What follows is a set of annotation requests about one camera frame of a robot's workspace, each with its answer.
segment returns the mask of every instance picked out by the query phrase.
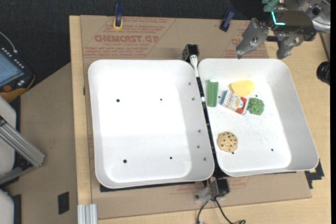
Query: yellow butter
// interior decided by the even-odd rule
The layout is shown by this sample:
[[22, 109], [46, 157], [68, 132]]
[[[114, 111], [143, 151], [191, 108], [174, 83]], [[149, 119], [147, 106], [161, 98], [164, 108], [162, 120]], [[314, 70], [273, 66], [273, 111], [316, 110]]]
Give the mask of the yellow butter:
[[231, 83], [231, 88], [235, 94], [245, 97], [254, 92], [254, 83], [251, 80], [239, 80]]

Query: teal light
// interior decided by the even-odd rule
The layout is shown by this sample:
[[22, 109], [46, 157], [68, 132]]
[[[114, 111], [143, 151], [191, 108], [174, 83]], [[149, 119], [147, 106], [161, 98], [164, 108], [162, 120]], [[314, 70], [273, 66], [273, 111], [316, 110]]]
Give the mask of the teal light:
[[285, 23], [277, 23], [277, 19], [275, 18], [274, 12], [271, 12], [271, 14], [275, 25], [286, 25]]

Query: black cylinder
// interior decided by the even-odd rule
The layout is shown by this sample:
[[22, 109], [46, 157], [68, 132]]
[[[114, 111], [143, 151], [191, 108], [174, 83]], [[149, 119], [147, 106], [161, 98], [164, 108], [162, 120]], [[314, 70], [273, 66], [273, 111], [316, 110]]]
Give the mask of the black cylinder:
[[319, 65], [316, 76], [330, 86], [330, 61], [325, 61]]

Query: black cable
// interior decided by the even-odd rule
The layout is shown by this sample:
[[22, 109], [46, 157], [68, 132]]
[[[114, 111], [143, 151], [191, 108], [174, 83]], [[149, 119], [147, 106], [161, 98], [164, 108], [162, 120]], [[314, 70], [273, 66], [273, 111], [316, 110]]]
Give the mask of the black cable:
[[[222, 207], [220, 206], [219, 202], [217, 201], [217, 196], [214, 197], [215, 199], [215, 202], [217, 203], [217, 206], [218, 208], [220, 209], [223, 217], [227, 220], [227, 222], [229, 222], [229, 224], [233, 224], [230, 220], [228, 220], [228, 218], [226, 217], [226, 215], [224, 214], [223, 210], [222, 210]], [[246, 220], [242, 220], [239, 222], [239, 224], [245, 224], [246, 223]]]
[[210, 200], [208, 200], [208, 201], [206, 201], [203, 205], [202, 205], [202, 207], [200, 208], [200, 210], [198, 211], [198, 214], [197, 214], [197, 219], [196, 219], [196, 221], [197, 221], [197, 224], [199, 224], [199, 216], [200, 216], [200, 214], [201, 214], [201, 212], [202, 212], [202, 209], [206, 206], [206, 204], [209, 202]]
[[[219, 204], [219, 202], [217, 201], [217, 197], [218, 197], [218, 195], [217, 196], [215, 196], [213, 199], [209, 199], [209, 200], [207, 200], [203, 205], [202, 205], [202, 207], [200, 208], [200, 210], [199, 210], [199, 212], [198, 212], [198, 214], [197, 214], [197, 224], [200, 224], [200, 214], [201, 214], [201, 211], [202, 211], [202, 209], [207, 205], [207, 203], [211, 200], [211, 201], [215, 201], [216, 203], [217, 203], [217, 206], [219, 207], [219, 209], [220, 209], [220, 211], [221, 211], [221, 213], [222, 213], [222, 215], [223, 215], [223, 217], [227, 220], [227, 222], [229, 222], [229, 224], [234, 224], [234, 223], [232, 223], [230, 220], [228, 220], [228, 218], [226, 217], [226, 215], [224, 214], [224, 212], [223, 212], [223, 210], [222, 210], [222, 207], [220, 206], [220, 204]], [[242, 220], [242, 221], [240, 221], [239, 222], [239, 224], [245, 224], [246, 223], [246, 220]]]

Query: black bracket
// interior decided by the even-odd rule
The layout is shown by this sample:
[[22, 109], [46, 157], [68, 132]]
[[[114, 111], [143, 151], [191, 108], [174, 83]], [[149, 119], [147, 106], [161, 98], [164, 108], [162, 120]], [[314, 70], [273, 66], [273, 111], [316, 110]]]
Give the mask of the black bracket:
[[184, 50], [181, 55], [181, 60], [190, 62], [190, 55], [196, 55], [198, 56], [199, 50], [198, 50], [198, 45], [197, 44], [187, 44], [184, 47]]
[[305, 174], [306, 174], [309, 188], [313, 189], [313, 184], [312, 184], [313, 180], [321, 180], [322, 177], [324, 176], [324, 172], [323, 172], [320, 160], [315, 168], [315, 172], [312, 173], [310, 171], [305, 171]]
[[58, 199], [58, 214], [61, 215], [69, 211], [69, 192], [60, 194], [57, 197]]

